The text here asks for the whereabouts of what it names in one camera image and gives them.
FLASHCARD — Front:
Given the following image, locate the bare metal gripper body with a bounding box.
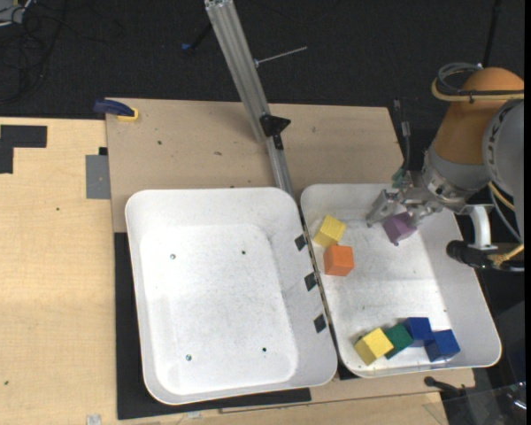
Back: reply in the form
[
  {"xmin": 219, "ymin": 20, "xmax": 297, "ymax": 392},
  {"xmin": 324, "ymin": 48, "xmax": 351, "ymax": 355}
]
[{"xmin": 387, "ymin": 166, "xmax": 471, "ymax": 217}]

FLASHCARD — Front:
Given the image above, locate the purple cube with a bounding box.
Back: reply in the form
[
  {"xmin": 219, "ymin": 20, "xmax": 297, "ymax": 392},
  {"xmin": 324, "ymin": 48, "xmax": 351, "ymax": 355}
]
[{"xmin": 382, "ymin": 211, "xmax": 419, "ymax": 247}]

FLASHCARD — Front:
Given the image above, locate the yellow cube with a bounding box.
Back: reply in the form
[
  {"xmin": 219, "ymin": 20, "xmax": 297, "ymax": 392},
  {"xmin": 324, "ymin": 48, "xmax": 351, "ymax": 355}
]
[
  {"xmin": 352, "ymin": 327, "xmax": 395, "ymax": 367},
  {"xmin": 312, "ymin": 213, "xmax": 348, "ymax": 250}
]

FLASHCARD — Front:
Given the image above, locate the orange cube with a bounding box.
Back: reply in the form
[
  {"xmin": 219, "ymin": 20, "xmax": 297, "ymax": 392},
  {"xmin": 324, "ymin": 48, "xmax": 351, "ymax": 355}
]
[{"xmin": 322, "ymin": 243, "xmax": 356, "ymax": 278}]

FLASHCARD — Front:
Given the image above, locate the white plastic tray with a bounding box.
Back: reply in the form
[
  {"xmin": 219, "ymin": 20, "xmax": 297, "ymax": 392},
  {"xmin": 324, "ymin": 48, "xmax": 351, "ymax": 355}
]
[
  {"xmin": 124, "ymin": 186, "xmax": 339, "ymax": 406},
  {"xmin": 299, "ymin": 182, "xmax": 503, "ymax": 380}
]

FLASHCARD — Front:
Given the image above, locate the blue cube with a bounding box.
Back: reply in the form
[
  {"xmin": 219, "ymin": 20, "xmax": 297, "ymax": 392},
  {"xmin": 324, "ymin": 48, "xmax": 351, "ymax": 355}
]
[
  {"xmin": 402, "ymin": 316, "xmax": 434, "ymax": 349},
  {"xmin": 424, "ymin": 328, "xmax": 462, "ymax": 364}
]

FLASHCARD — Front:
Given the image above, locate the green cube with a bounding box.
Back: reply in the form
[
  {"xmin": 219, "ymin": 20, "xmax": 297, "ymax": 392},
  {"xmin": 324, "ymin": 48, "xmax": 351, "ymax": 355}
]
[{"xmin": 383, "ymin": 323, "xmax": 415, "ymax": 360}]

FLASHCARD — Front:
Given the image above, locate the pale brown flat board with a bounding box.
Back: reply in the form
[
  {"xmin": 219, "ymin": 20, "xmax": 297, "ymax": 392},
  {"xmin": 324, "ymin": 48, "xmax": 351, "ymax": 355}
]
[{"xmin": 104, "ymin": 98, "xmax": 477, "ymax": 415}]

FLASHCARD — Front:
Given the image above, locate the black cylinder on white bracket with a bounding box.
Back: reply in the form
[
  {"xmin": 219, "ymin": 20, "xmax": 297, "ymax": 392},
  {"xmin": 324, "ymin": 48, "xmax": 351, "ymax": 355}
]
[{"xmin": 445, "ymin": 205, "xmax": 525, "ymax": 274}]

